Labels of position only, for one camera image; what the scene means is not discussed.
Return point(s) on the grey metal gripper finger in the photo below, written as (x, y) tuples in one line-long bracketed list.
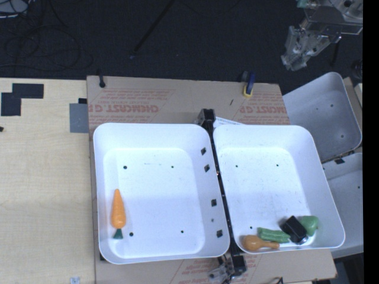
[(293, 56), (318, 40)]

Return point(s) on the green pepper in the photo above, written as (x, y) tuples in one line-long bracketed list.
[(311, 224)]

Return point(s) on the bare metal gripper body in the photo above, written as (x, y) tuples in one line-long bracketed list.
[(331, 18)]

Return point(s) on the orange carrot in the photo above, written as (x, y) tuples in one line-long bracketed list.
[(118, 209)]

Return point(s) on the thin black rod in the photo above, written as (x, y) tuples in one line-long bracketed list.
[(223, 197)]

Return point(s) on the white plastic tray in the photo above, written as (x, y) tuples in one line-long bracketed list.
[(266, 188), (165, 194)]

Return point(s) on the black box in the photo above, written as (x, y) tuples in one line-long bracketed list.
[(294, 229)]

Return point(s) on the yellow pear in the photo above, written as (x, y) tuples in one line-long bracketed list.
[(253, 242)]

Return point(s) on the brown cardboard board red print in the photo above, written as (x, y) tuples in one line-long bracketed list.
[(177, 99)]

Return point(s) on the green bean pod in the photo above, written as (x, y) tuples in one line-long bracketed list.
[(272, 235)]

